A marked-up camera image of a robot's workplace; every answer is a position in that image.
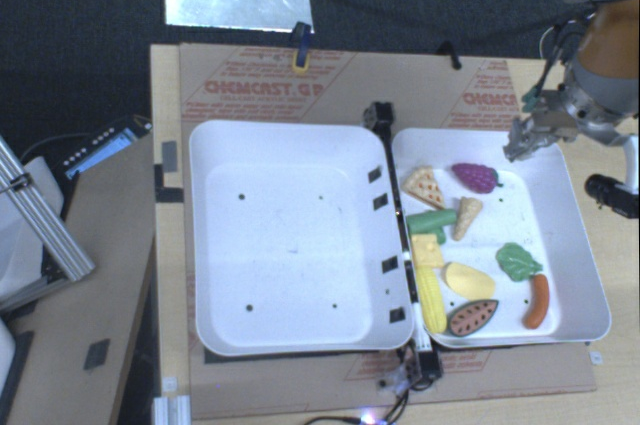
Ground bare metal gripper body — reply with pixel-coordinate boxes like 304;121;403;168
528;88;627;148

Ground purple toy grapes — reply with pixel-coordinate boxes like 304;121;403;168
450;162;505;195

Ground beige toy ice cream cone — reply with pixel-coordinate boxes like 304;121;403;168
452;196;485;243

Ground white plastic tray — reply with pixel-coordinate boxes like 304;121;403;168
390;127;613;351
188;118;417;358

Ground toy pizza slice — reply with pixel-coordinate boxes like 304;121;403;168
401;165;447;211

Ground green toy lettuce leaf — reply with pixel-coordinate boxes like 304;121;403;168
494;241;545;284

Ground green toy cucumber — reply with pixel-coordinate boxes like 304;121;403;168
405;208;459;246

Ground thin black and white rod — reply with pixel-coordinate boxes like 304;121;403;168
378;127;430;350

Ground yellow toy cheese wedge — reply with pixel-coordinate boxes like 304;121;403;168
410;233;446;270

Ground yellow toy potato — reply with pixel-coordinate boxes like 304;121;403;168
441;261;497;301

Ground orange toy sausage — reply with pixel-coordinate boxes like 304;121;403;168
522;273;551;331

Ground yellow toy corn cob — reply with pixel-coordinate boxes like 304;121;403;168
415;264;449;335

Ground toy watermelon slice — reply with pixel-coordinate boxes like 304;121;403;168
445;298;501;339

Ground brown cardboard board red print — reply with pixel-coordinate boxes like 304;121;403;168
178;43;599;420

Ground black cylinder on white bracket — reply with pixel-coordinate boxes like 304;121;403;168
584;126;640;220

